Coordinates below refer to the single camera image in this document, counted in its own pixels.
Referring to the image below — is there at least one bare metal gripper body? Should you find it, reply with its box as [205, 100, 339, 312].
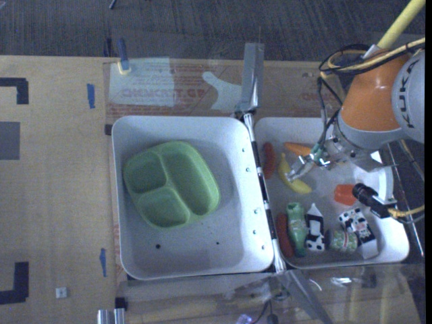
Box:
[293, 136, 359, 175]

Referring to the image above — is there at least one yellow banana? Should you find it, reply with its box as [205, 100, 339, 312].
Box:
[277, 153, 313, 194]

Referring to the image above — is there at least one red sausage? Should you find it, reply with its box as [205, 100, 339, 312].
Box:
[262, 142, 277, 180]
[275, 213, 294, 259]

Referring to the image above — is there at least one orange carrot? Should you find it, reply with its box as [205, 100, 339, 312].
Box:
[283, 142, 313, 157]

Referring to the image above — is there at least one white plastic tray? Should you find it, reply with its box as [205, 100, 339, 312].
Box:
[253, 116, 411, 270]
[111, 115, 275, 281]

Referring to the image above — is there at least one orange cube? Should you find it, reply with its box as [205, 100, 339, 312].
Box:
[333, 184, 358, 206]

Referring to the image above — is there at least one green bottle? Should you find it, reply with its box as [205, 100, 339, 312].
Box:
[286, 202, 308, 258]

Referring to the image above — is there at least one black and white cow carton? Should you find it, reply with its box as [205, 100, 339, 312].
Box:
[304, 203, 326, 252]
[338, 207, 381, 260]

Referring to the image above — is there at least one green can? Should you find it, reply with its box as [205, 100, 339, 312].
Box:
[325, 228, 358, 252]

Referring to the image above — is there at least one brown cardboard board red print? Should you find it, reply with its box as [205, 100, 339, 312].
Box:
[103, 58, 425, 285]

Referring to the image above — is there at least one green divided plate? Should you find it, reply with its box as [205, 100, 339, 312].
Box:
[121, 140, 221, 230]

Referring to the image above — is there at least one black cylinder on white bracket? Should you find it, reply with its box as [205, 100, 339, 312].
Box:
[352, 150, 398, 219]

